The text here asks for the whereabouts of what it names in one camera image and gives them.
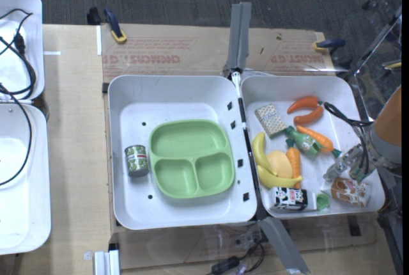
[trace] green bottle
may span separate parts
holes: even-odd
[[[299,133],[292,126],[287,127],[285,132],[288,136],[294,139],[298,149],[307,155],[315,157],[322,148],[322,146],[310,135]]]

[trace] food package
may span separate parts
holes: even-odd
[[[273,104],[260,107],[254,113],[269,138],[287,128]]]
[[[317,210],[315,193],[305,189],[273,187],[268,191],[270,209]]]
[[[370,186],[349,178],[336,177],[334,181],[325,181],[321,191],[333,199],[365,208],[368,203]]]

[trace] white bin lid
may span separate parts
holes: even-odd
[[[36,73],[36,83],[29,100],[39,96],[44,90],[44,56],[42,32],[42,2],[41,0],[0,0],[0,17],[14,9],[32,13],[21,25],[20,34],[26,46],[26,59]],[[0,36],[10,43],[26,14],[17,10],[0,19]],[[0,42],[0,52],[6,48]],[[9,91],[18,91],[29,85],[29,75],[20,58],[10,49],[0,55],[0,83]],[[22,98],[25,93],[16,95]],[[9,100],[10,96],[0,93],[0,100]]]

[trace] clamp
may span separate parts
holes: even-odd
[[[332,49],[330,51],[330,54],[333,54],[336,51],[336,49],[345,46],[345,44],[346,44],[345,40],[342,40],[340,38],[335,38],[333,40],[325,40],[322,42],[315,41],[313,42],[313,49],[314,51],[317,52],[325,52],[326,49],[331,47]]]
[[[107,17],[109,24],[111,25],[111,34],[116,43],[118,44],[125,43],[127,40],[127,36],[120,28],[120,25],[118,24],[115,14],[112,12],[111,8],[105,7],[104,14]]]

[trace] white container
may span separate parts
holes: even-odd
[[[47,122],[43,113],[30,105],[31,99],[44,89],[42,2],[0,0],[0,15],[15,8],[32,13],[22,24],[20,33],[26,45],[26,58],[37,80],[32,94],[21,101],[33,130],[27,163],[14,180],[0,186],[0,255],[37,249],[48,239],[51,230]],[[0,19],[0,36],[11,42],[25,16],[22,12],[14,12]],[[29,84],[24,65],[10,50],[0,55],[0,83],[9,91]],[[0,183],[18,172],[28,144],[29,127],[24,113],[9,95],[0,93]]]
[[[111,82],[108,97],[114,213],[124,227],[147,230],[238,223],[254,215],[257,201],[250,161],[237,93],[229,80],[218,76],[124,75]],[[213,196],[173,199],[160,191],[152,172],[140,178],[127,175],[126,147],[148,146],[157,125],[189,119],[211,120],[227,134],[235,162],[235,180],[229,189]]]
[[[308,109],[300,109],[287,114],[287,109],[298,98],[308,95],[318,97],[318,100],[329,102],[336,106],[348,118],[360,119],[357,105],[353,97],[349,84],[333,76],[251,76],[243,80],[241,85],[243,101],[247,116],[247,126],[251,140],[258,132],[263,130],[259,120],[254,114],[255,110],[268,103],[272,103],[280,117],[287,126],[294,126],[295,116],[310,112]],[[306,127],[321,133],[331,139],[334,148],[345,153],[360,140],[352,127],[339,118],[325,111],[323,116],[313,124]],[[265,152],[273,150],[287,150],[286,139],[283,133],[273,139],[266,137]],[[324,182],[323,174],[335,162],[335,157],[331,153],[319,153],[315,157],[308,157],[301,153],[301,187],[311,193],[321,193],[320,187]],[[348,177],[348,169],[343,173],[343,177]],[[364,180],[373,189],[367,207],[360,208],[347,203],[330,199],[330,205],[323,210],[305,210],[301,212],[288,212],[287,210],[268,210],[270,204],[268,199],[268,189],[260,184],[261,199],[263,206],[270,215],[282,219],[324,216],[334,214],[354,214],[359,212],[374,212],[382,208],[385,203],[385,192],[377,171],[372,172]]]
[[[295,114],[287,115],[286,110],[295,99],[305,95],[316,95],[337,106],[350,118],[359,118],[348,83],[337,77],[251,76],[242,81],[241,93],[250,140],[263,130],[254,114],[257,108],[273,103],[284,122],[292,125]],[[108,97],[114,213],[125,228],[145,230],[239,223],[252,219],[260,206],[255,198],[238,94],[231,81],[218,76],[124,75],[111,82]],[[236,178],[230,189],[215,196],[176,200],[160,192],[151,174],[143,178],[127,176],[124,158],[127,146],[148,146],[152,130],[161,123],[199,118],[218,123],[228,135],[234,160],[243,160],[242,167],[235,166]],[[348,124],[328,113],[311,128],[325,133],[342,152],[359,142]],[[285,152],[286,138],[285,134],[267,138],[266,151],[280,149]],[[315,159],[303,155],[302,188],[320,193],[322,176],[334,161],[332,155],[320,155]],[[270,215],[283,219],[379,210],[385,196],[378,173],[374,172],[365,181],[376,192],[366,208],[331,201],[328,208],[320,211],[271,211],[268,210],[268,189],[260,184],[261,199]],[[245,194],[249,195],[247,201],[243,198]]]

